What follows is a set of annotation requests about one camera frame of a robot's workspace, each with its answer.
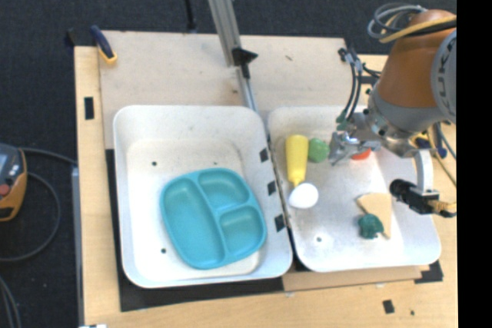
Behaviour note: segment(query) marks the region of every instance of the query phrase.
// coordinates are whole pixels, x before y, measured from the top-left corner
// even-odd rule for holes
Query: dark carpet
[[[359,53],[389,48],[366,34],[374,10],[407,2],[457,12],[457,0],[236,0],[242,35],[343,37]],[[214,33],[207,0],[191,0],[199,33]],[[186,31],[183,0],[0,0],[0,142],[77,157],[74,72],[67,31],[76,45],[92,45],[89,27],[135,31]],[[21,263],[0,263],[25,328],[78,326],[75,240],[70,165],[28,156],[61,198],[61,222],[49,247]],[[12,222],[0,223],[0,254],[39,245],[55,222],[55,204],[36,181]],[[8,326],[0,297],[0,327]]]

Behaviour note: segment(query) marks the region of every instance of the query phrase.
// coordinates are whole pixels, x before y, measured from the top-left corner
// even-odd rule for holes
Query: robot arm
[[[456,124],[456,15],[415,8],[420,6],[414,6],[405,28],[381,36],[385,42],[394,39],[394,46],[367,108],[354,111],[355,100],[352,110],[343,112],[337,120],[339,126],[331,136],[328,160],[335,165],[367,149],[377,151],[382,147],[399,157],[412,157],[417,184],[396,180],[390,192],[420,214],[450,217],[455,214],[438,203],[439,193],[432,187],[431,155],[435,149],[417,148],[411,138],[440,121]],[[398,12],[402,7],[393,9]],[[340,54],[360,78],[364,65],[357,54],[344,49]]]

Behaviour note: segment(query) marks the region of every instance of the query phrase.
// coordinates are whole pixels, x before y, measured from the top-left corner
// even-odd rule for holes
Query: blue divided dish
[[[267,236],[250,187],[226,168],[176,177],[164,187],[160,205],[176,251],[193,268],[207,270],[242,260]]]

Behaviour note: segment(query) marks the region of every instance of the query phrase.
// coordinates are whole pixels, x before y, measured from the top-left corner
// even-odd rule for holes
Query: orange and black device
[[[28,172],[22,150],[0,143],[0,221],[13,219],[24,201]]]

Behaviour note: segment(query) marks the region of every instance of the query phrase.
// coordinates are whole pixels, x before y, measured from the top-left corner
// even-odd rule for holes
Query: white tray
[[[283,214],[264,124],[252,110],[238,106],[133,105],[122,108],[113,124],[121,253],[124,271],[140,287],[279,277],[291,265],[287,229],[277,231]],[[240,174],[253,190],[267,224],[267,238],[243,260],[197,270],[180,259],[165,230],[159,195],[175,177],[210,167]]]
[[[292,190],[287,178],[285,139],[290,134],[317,137],[329,143],[342,107],[288,107],[268,119],[271,149],[284,199]],[[332,166],[327,160],[308,162],[306,181],[320,192],[310,209],[286,204],[296,254],[310,270],[334,272],[365,268],[417,266],[440,256],[440,241],[431,215],[413,212],[393,199],[391,239],[366,240],[357,219],[363,214],[355,200],[371,192],[387,193],[395,178],[416,183],[413,162],[382,149],[363,161]]]

